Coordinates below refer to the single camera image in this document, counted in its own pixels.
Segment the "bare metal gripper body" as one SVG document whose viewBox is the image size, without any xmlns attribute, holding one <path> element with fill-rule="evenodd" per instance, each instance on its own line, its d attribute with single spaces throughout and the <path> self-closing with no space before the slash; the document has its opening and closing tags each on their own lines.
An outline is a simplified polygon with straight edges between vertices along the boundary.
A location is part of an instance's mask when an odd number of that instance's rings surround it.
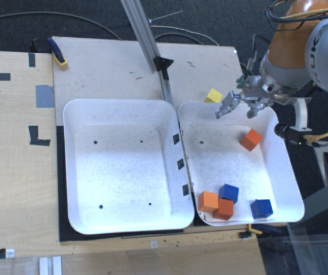
<svg viewBox="0 0 328 275">
<path fill-rule="evenodd" d="M 241 98 L 244 101 L 285 105 L 292 95 L 291 88 L 282 86 L 269 75 L 242 75 L 239 78 L 239 88 L 242 90 Z"/>
</svg>

